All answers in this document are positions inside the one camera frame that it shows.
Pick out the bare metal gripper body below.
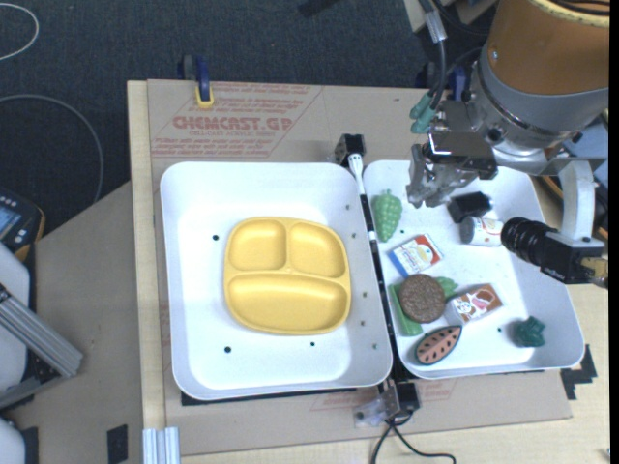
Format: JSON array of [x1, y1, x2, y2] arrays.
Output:
[[427, 98, 582, 181]]

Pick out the small black box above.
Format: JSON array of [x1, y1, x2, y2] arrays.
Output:
[[446, 190, 494, 224]]

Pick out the green grapes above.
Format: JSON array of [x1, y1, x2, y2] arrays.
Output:
[[369, 188, 404, 244]]

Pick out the small white can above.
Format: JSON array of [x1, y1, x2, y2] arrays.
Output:
[[458, 215, 506, 248]]

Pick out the thin black and white rod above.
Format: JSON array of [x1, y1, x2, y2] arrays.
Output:
[[347, 154, 403, 382]]

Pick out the white and blue carton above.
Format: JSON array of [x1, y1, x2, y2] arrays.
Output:
[[387, 232, 446, 280]]

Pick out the brown round biscuit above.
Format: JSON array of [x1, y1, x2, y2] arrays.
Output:
[[397, 273, 447, 325]]

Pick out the brown and white carton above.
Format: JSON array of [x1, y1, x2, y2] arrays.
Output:
[[449, 282, 505, 327]]

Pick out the white plastic tray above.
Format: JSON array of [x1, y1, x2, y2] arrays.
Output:
[[159, 160, 395, 402], [361, 159, 587, 382]]

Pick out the green lettuce leaf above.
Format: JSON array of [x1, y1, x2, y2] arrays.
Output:
[[388, 275, 460, 338]]

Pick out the brown cardboard board red print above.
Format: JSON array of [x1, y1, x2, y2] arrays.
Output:
[[146, 78, 575, 456]]

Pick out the watermelon slice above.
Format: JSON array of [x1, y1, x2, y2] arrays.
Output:
[[414, 325, 463, 367]]

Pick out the dark green broccoli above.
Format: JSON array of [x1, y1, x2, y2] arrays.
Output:
[[511, 315, 548, 349]]

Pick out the yellow divided plate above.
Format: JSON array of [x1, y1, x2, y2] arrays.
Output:
[[222, 216, 353, 336]]

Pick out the black block with thin wires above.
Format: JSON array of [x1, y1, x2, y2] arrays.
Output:
[[352, 379, 423, 427], [333, 132, 367, 166]]

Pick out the black cylinder on white bracket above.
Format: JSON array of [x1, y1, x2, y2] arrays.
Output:
[[500, 159, 608, 285]]

